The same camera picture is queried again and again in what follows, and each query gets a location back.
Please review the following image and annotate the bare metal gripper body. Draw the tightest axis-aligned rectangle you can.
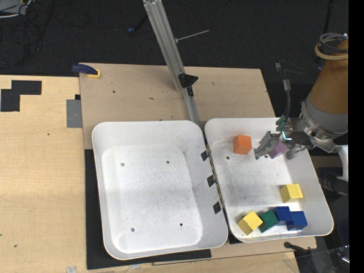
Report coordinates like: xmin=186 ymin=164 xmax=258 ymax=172
xmin=288 ymin=125 xmax=349 ymax=154

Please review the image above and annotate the purple cube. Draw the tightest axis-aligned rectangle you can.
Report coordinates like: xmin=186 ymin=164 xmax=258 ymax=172
xmin=268 ymin=142 xmax=288 ymax=160

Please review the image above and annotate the orange cube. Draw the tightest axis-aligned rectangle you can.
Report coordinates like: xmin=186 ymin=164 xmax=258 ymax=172
xmin=232 ymin=134 xmax=253 ymax=155

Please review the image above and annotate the white plastic tray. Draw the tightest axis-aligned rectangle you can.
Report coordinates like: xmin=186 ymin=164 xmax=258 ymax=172
xmin=204 ymin=117 xmax=334 ymax=243
xmin=91 ymin=119 xmax=230 ymax=261

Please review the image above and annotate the yellow cube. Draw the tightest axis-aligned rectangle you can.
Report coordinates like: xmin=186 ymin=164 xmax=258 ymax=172
xmin=236 ymin=210 xmax=264 ymax=237
xmin=279 ymin=183 xmax=304 ymax=204

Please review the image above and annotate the blue cube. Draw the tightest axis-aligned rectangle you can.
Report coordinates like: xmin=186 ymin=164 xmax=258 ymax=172
xmin=285 ymin=210 xmax=309 ymax=232
xmin=273 ymin=205 xmax=293 ymax=226

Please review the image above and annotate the green cube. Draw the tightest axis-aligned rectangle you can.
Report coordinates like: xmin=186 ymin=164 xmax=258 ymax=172
xmin=258 ymin=209 xmax=280 ymax=234

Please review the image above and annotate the pale wood board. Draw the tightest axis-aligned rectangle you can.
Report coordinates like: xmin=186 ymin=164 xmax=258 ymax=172
xmin=78 ymin=63 xmax=318 ymax=267

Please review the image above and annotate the black cylinder on white bracket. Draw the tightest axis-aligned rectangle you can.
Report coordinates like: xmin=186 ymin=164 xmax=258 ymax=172
xmin=319 ymin=143 xmax=349 ymax=197

